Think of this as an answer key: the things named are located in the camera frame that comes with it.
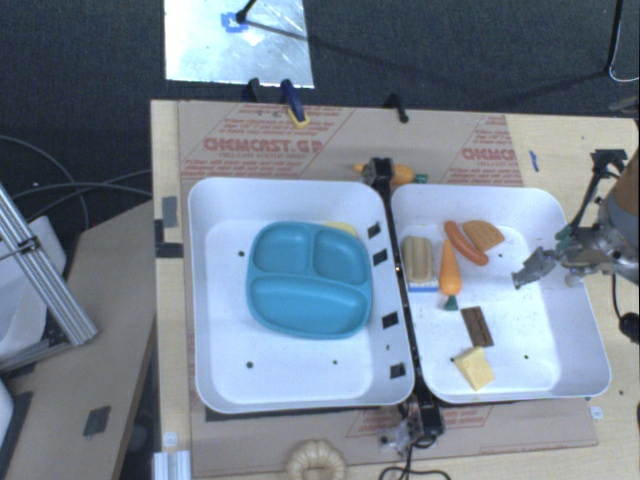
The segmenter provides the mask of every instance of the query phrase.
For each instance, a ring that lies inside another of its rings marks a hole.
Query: beige sponge
[[[473,347],[456,357],[453,362],[471,387],[478,391],[495,379],[491,366],[484,358],[482,347]]]

